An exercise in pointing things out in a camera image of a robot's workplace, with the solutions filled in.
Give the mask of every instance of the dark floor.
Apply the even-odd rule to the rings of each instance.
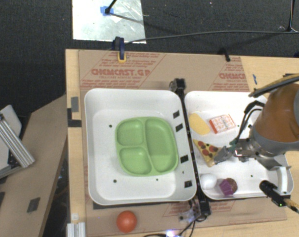
[[[291,0],[141,2],[143,13],[149,15],[144,18],[148,38],[219,30],[282,31],[291,9]],[[299,31],[299,0],[293,27]],[[23,116],[63,95],[66,48],[109,47],[72,39],[72,0],[0,0],[0,108],[12,104]],[[228,33],[127,46],[127,50],[210,54],[221,48],[234,55],[292,57],[299,51],[299,34]]]

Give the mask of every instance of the toy pizza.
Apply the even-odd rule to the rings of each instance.
[[[217,155],[217,152],[219,151],[219,148],[216,146],[213,146],[211,144],[205,143],[200,140],[194,140],[193,143],[197,146],[199,149],[201,155],[203,156],[204,161],[206,162],[208,167],[212,167],[215,165],[214,157]]]

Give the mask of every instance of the white egg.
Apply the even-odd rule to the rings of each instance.
[[[203,190],[213,189],[216,185],[217,178],[215,175],[207,173],[201,175],[201,187]]]

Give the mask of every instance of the orange ball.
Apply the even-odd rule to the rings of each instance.
[[[129,233],[133,231],[136,227],[136,224],[137,218],[131,211],[121,212],[116,219],[116,225],[123,233]]]

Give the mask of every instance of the green plate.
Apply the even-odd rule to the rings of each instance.
[[[162,118],[126,119],[116,127],[115,141],[120,165],[130,175],[162,175],[178,165],[172,128]]]

